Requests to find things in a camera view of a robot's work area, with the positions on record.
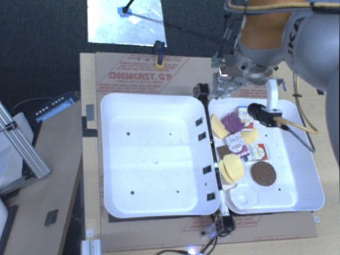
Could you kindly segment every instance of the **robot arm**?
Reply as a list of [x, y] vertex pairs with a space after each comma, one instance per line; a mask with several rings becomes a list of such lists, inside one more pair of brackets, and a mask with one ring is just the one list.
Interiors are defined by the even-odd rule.
[[[236, 13], [228, 3], [230, 0], [226, 2], [226, 11]], [[282, 3], [291, 3], [291, 10], [288, 6], [262, 10], [266, 8], [262, 6]], [[314, 7], [318, 3], [334, 7]], [[234, 48], [236, 66], [244, 78], [255, 84], [268, 79], [272, 69], [286, 60], [296, 75], [327, 92], [328, 132], [338, 163], [339, 3], [340, 0], [247, 0], [248, 8], [258, 7], [259, 10], [246, 12], [243, 7], [243, 13], [247, 15]], [[298, 8], [302, 4], [309, 8]]]

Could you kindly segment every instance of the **protective paper film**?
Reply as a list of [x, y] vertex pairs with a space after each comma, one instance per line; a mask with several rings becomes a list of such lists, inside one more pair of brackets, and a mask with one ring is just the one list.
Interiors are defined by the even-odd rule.
[[127, 14], [122, 8], [130, 0], [87, 0], [90, 43], [153, 46], [166, 44], [160, 0], [135, 0]]

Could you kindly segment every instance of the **white tray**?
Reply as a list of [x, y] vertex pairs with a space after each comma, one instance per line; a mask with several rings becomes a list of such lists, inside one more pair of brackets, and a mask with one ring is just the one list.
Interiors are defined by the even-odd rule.
[[217, 210], [220, 198], [200, 101], [112, 93], [101, 101], [101, 123], [104, 203], [111, 215], [209, 215]]
[[[215, 113], [219, 119], [236, 112], [238, 106], [248, 106], [251, 103], [266, 105], [265, 99], [225, 98], [209, 103], [210, 114]], [[301, 123], [296, 106], [287, 101], [279, 100], [278, 109], [282, 117], [295, 123]], [[256, 161], [244, 163], [245, 175], [237, 181], [238, 185], [224, 185], [226, 204], [238, 214], [274, 213], [280, 211], [317, 210], [324, 204], [325, 197], [320, 179], [315, 168], [312, 153], [287, 131], [277, 127], [268, 128], [255, 121], [254, 126], [259, 131], [256, 143], [267, 146], [270, 163], [276, 171], [276, 181], [271, 186], [261, 186], [251, 177], [250, 167]], [[299, 136], [307, 141], [305, 133], [291, 127]], [[222, 139], [215, 137], [215, 147], [224, 144]], [[251, 207], [236, 206], [232, 200], [237, 198], [244, 205], [252, 203]]]

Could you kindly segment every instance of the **brown round cookie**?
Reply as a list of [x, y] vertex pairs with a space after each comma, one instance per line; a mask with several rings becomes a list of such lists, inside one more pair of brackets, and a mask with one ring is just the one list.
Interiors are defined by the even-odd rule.
[[259, 161], [253, 164], [250, 172], [253, 180], [262, 186], [270, 186], [276, 181], [274, 168], [265, 161]]

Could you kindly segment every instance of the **yellow cheese slice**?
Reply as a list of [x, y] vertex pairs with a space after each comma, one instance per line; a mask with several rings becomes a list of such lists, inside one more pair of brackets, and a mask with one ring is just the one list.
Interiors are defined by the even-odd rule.
[[225, 129], [222, 122], [217, 118], [215, 114], [211, 115], [211, 128], [214, 134], [221, 139], [229, 135], [229, 132]]
[[240, 131], [243, 141], [246, 145], [254, 143], [259, 138], [259, 131], [256, 127], [252, 131]]
[[223, 163], [227, 174], [233, 181], [238, 181], [244, 176], [243, 163], [238, 155], [225, 155], [223, 157]]
[[227, 171], [225, 171], [223, 160], [219, 161], [218, 167], [219, 167], [219, 171], [222, 174], [222, 177], [224, 178], [224, 180], [228, 184], [234, 184], [235, 185], [236, 183], [229, 177], [229, 175], [227, 174]]

